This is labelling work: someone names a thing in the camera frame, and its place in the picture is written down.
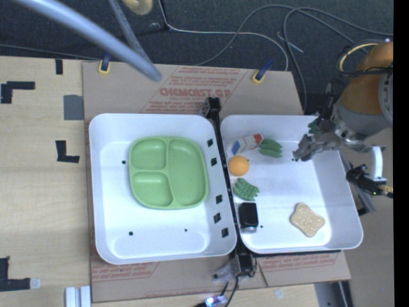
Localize thin black rod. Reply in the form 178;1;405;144
212;115;245;256

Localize beige toast slice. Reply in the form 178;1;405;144
289;202;326;239

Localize green divided plate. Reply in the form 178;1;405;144
128;136;210;210

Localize green pea pods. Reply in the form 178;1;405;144
231;177;261;202
258;138;284;159

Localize black block with thin wires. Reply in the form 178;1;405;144
203;97;222;120
233;251;257;277

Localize brown cardboard board red print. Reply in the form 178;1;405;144
81;61;352;303

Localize black can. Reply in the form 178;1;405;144
238;201;259;233

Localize white plastic tray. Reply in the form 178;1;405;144
220;114;364;255
88;113;238;265

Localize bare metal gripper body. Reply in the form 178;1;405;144
307;119;366;152

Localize black cylinder on white bracket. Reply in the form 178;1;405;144
346;145;388;195

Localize white blue orange carton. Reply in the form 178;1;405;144
231;132;265;156

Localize orange fruit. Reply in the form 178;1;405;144
228;154;251;177

